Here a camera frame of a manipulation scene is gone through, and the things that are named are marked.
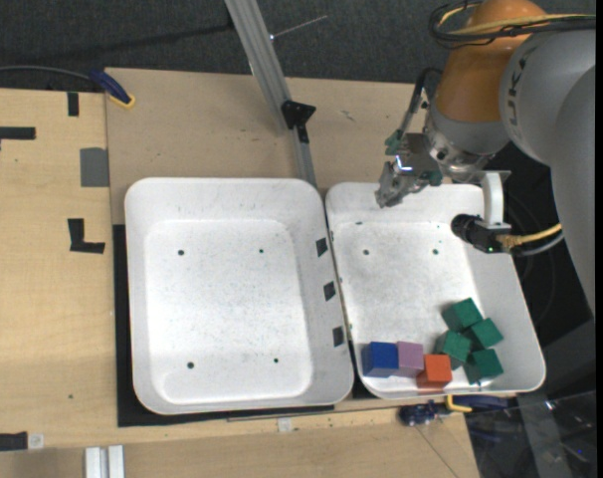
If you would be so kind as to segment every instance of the red block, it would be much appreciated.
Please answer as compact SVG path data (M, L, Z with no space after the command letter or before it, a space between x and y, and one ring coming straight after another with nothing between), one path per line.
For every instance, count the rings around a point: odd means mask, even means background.
M443 389L452 380L452 362L448 355L423 355L424 369L417 385L424 389Z

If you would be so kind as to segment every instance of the empty white tray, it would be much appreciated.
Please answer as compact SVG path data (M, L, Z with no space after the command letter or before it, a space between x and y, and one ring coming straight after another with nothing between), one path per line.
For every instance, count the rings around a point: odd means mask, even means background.
M544 358L511 256L478 251L450 229L457 214L483 214L482 191L444 184L380 209L377 188L343 183L326 196L344 308L364 385L383 398L421 394L414 378L364 376L363 347L372 341L406 341L423 344L430 353L448 329L441 312L473 298L504 336L493 347L504 373L478 386L470 385L458 368L445 393L537 389L544 381Z
M133 385L162 414L333 404L353 382L316 190L147 178L125 197Z

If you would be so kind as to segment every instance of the green block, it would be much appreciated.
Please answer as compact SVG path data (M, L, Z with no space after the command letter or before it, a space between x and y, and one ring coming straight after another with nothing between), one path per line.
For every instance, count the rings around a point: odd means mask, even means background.
M448 328L457 333L483 320L483 316L472 298L455 303L442 315Z
M503 339L503 335L492 319L483 319L463 331L463 336L472 341L473 349L488 349Z
M494 378L503 373L503 367L494 349L471 353L463 368L470 384L475 384L481 379Z
M447 331L437 338L434 344L435 355L448 355L452 370L461 366L470 355L472 341L453 331Z

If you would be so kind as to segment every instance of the purple block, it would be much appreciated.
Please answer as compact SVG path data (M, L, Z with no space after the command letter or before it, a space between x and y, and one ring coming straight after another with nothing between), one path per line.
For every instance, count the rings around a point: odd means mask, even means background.
M397 342L399 369L394 373L402 377L416 377L425 367L423 363L423 346L410 342Z

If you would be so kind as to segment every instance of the blue block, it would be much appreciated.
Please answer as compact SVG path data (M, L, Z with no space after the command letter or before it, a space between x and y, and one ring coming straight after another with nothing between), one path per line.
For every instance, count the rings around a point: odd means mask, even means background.
M396 344L371 342L363 349L363 374L368 377L389 377L399 368Z

